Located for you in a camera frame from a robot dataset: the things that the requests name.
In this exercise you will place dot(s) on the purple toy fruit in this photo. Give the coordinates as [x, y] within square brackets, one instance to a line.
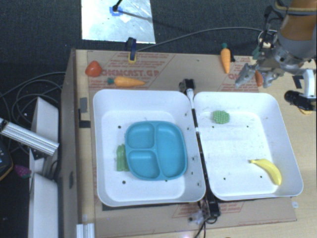
[22, 171]

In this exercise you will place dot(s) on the orange carrot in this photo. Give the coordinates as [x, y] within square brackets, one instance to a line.
[225, 58]
[128, 81]

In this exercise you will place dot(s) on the red toy tomato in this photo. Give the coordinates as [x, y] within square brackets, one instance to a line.
[93, 69]

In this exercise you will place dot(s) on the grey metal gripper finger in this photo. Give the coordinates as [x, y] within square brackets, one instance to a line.
[269, 79]
[245, 74]

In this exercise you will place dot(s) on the small orange toy sausage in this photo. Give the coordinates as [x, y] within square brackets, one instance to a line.
[258, 78]

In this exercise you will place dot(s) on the white plastic tray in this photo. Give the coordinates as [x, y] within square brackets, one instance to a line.
[111, 182]
[235, 157]

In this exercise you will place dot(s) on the yellow banana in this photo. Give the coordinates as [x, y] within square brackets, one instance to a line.
[270, 168]

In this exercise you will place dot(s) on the blue divided plate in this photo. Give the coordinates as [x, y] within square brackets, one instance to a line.
[158, 152]

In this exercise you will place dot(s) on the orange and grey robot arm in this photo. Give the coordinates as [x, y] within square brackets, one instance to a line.
[297, 21]

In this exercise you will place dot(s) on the green toy asparagus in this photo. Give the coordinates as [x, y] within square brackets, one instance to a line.
[121, 160]

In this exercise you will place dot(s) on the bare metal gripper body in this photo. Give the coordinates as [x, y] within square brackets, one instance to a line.
[284, 62]

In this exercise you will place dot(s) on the thin black and white rod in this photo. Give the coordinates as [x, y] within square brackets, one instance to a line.
[197, 125]

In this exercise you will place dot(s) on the brown cardboard board red print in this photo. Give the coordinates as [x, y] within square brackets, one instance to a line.
[163, 68]

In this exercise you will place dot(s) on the black cylinder on white bracket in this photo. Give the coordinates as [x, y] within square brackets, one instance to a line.
[301, 99]

